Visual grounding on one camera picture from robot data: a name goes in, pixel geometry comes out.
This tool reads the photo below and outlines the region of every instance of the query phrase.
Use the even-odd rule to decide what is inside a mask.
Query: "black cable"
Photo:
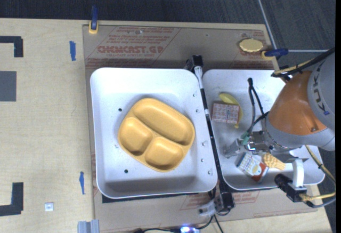
[[[224,213],[222,213],[221,211],[216,212],[216,214],[219,215],[219,216],[226,216],[226,215],[228,215],[229,213],[230,213],[230,210],[225,211]]]
[[[205,225],[203,225],[203,226],[201,226],[201,227],[196,227],[196,229],[203,229],[203,228],[206,228],[206,227],[208,227],[209,226],[209,224],[212,222],[212,219],[213,219],[213,216],[211,217],[211,219],[209,219],[209,221],[207,222],[207,224],[205,224]]]
[[[252,114],[251,126],[250,126],[250,128],[247,130],[248,134],[251,135],[251,132],[252,132],[254,126],[255,126],[261,119],[265,118],[269,112],[264,113],[263,107],[262,107],[262,104],[261,104],[261,101],[260,101],[260,99],[259,99],[259,97],[258,97],[258,94],[257,94],[257,92],[256,92],[256,90],[255,90],[255,88],[254,88],[254,86],[253,86],[253,80],[252,80],[252,78],[248,78],[247,81],[248,81],[248,83],[249,83],[249,90],[248,90],[248,91],[249,91],[250,101],[251,101],[251,105],[252,105],[252,109],[253,109],[253,110],[252,110],[253,114]],[[262,114],[257,120],[255,120],[255,100],[254,100],[254,98],[253,98],[252,93],[254,93],[254,95],[255,95],[255,97],[256,97],[256,99],[257,99],[257,103],[258,103],[259,109],[261,110],[261,114]]]
[[[323,204],[320,204],[320,205],[314,205],[311,201],[307,201],[306,204],[307,206],[310,206],[312,208],[318,208],[318,207],[323,207],[323,206],[326,206],[326,205],[330,205],[331,203],[335,202],[336,201],[336,197],[334,197],[333,199],[323,203]]]
[[[147,232],[150,230],[160,230],[160,231],[166,231],[166,232],[176,232],[174,229],[162,229],[162,228],[148,228],[148,229],[144,229],[142,232]]]
[[[219,222],[218,222],[217,216],[216,216],[216,215],[213,215],[213,217],[214,217],[214,219],[215,219],[215,221],[216,221],[216,223],[217,223],[217,226],[218,226],[219,229],[220,229],[220,232],[221,232],[221,233],[224,233],[222,227],[220,226],[220,224],[219,224]]]
[[[253,93],[255,94],[255,97],[256,97],[259,109],[261,110],[261,114],[263,115],[264,111],[263,111],[263,107],[262,107],[261,101],[259,100],[258,94],[257,94],[257,92],[256,92],[256,90],[255,90],[255,88],[253,86],[252,86],[251,89],[252,89]]]
[[[273,73],[271,76],[272,77],[284,77],[285,78],[289,75],[300,72],[303,69],[320,62],[321,60],[325,59],[327,56],[329,56],[330,54],[332,54],[334,52],[335,52],[335,47],[323,52],[322,54],[318,55],[317,57],[315,57],[314,59],[312,59],[311,61],[307,62],[306,64],[304,64],[300,67],[296,67],[295,69],[287,71],[286,73],[278,73],[278,74]]]

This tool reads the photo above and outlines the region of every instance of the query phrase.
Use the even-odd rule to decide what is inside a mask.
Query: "blue clamp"
[[[278,57],[278,56],[284,56],[289,53],[289,50],[286,48],[280,48],[280,49],[274,49],[270,51],[264,52],[264,55],[266,57]]]
[[[91,8],[91,21],[89,23],[89,33],[96,34],[98,32],[98,8],[93,5]]]

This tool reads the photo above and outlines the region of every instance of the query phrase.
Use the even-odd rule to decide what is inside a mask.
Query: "wire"
[[[251,101],[251,105],[252,105],[252,121],[251,121],[251,126],[250,126],[249,129],[247,130],[247,133],[248,133],[248,135],[251,135],[251,132],[252,132],[254,126],[255,126],[261,119],[264,119],[264,118],[267,116],[267,114],[268,114],[269,112],[264,113],[263,107],[262,107],[262,104],[261,104],[261,101],[260,101],[260,99],[259,99],[259,97],[258,97],[258,94],[257,94],[257,92],[256,92],[256,90],[255,90],[255,88],[254,88],[254,86],[253,86],[253,80],[252,80],[252,78],[248,78],[247,81],[248,81],[248,83],[249,83],[249,90],[248,90],[248,92],[249,92],[250,101]],[[253,93],[253,94],[255,95],[255,97],[256,97],[256,100],[257,100],[259,109],[261,110],[261,114],[262,114],[257,120],[255,120],[255,100],[254,100],[254,98],[253,98],[252,93]]]
[[[272,77],[286,77],[289,75],[292,75],[294,73],[300,72],[303,69],[314,65],[315,63],[318,63],[319,61],[325,59],[327,56],[329,56],[330,54],[335,52],[335,47],[323,52],[322,54],[318,55],[317,57],[311,59],[311,60],[307,60],[303,63],[300,63],[296,66],[291,66],[285,69],[280,69],[280,70],[276,70],[272,73]]]
[[[203,226],[201,226],[201,227],[196,227],[196,229],[204,229],[204,228],[206,228],[206,227],[208,227],[209,226],[209,224],[212,222],[212,220],[213,220],[213,216],[211,216],[211,219],[209,219],[209,221],[207,222],[207,224],[205,224],[205,225],[203,225]]]
[[[162,228],[148,228],[148,229],[144,229],[142,232],[147,232],[147,231],[151,231],[151,230],[159,230],[159,231],[166,231],[166,232],[176,232],[174,229],[162,229]]]
[[[228,215],[229,213],[230,213],[230,210],[227,210],[227,211],[225,211],[225,212],[223,212],[223,211],[216,212],[216,214],[219,215],[219,216],[226,216],[226,215]]]
[[[217,226],[218,226],[219,229],[220,229],[220,232],[221,232],[221,233],[224,233],[222,227],[220,226],[220,224],[219,224],[219,222],[218,222],[217,216],[216,216],[216,215],[213,215],[213,217],[214,217],[214,219],[215,219],[215,221],[216,221],[216,223],[217,223]]]
[[[267,21],[266,15],[265,15],[265,11],[264,11],[264,8],[263,8],[262,1],[261,1],[261,0],[258,0],[258,3],[259,3],[259,6],[260,6],[260,8],[261,8],[261,11],[262,11],[262,15],[263,15],[263,18],[264,18],[264,21],[265,21],[265,25],[266,25],[266,28],[267,28],[267,32],[269,33],[269,37],[270,37],[271,44],[273,45],[274,49],[277,49],[275,40],[273,39],[273,36],[272,36],[272,32],[271,32],[271,29],[270,29],[270,25],[269,25],[269,23],[268,23],[268,21]]]
[[[328,171],[327,168],[319,161],[319,159],[316,157],[316,155],[313,153],[313,151],[311,150],[311,148],[308,145],[306,145],[306,149],[308,150],[309,154],[314,159],[316,164],[319,166],[319,169],[323,170],[323,172],[327,175],[327,177],[333,182],[335,191],[332,193],[329,193],[329,194],[317,195],[317,196],[309,196],[307,194],[299,194],[299,196],[301,197],[302,201],[306,202],[306,204],[308,206],[313,207],[313,208],[329,205],[332,202],[334,202],[336,200],[336,198],[334,198],[328,202],[325,202],[321,205],[314,205],[313,203],[311,203],[311,201],[315,200],[315,199],[326,199],[326,198],[336,196],[336,179],[330,173],[330,171]]]

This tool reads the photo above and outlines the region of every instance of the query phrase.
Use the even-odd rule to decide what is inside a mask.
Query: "white cable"
[[[262,14],[263,14],[263,18],[264,18],[264,21],[265,21],[266,28],[267,28],[267,30],[269,32],[269,36],[270,36],[270,40],[271,40],[272,46],[273,46],[274,49],[277,49],[275,40],[273,39],[273,36],[272,36],[272,33],[271,33],[271,29],[270,29],[269,23],[267,21],[266,15],[265,15],[265,11],[263,9],[262,1],[258,0],[258,3],[259,3],[259,6],[261,7],[261,11],[262,11]]]
[[[290,53],[293,52],[297,52],[297,53],[319,53],[319,52],[327,52],[328,49],[324,49],[324,50],[318,50],[318,49],[314,49],[314,50],[306,50],[306,49],[293,49],[293,50],[289,50]]]
[[[201,66],[195,66],[194,67],[194,73],[196,73],[196,76],[198,78],[200,89],[203,89],[204,87],[202,85],[202,68],[201,68]]]

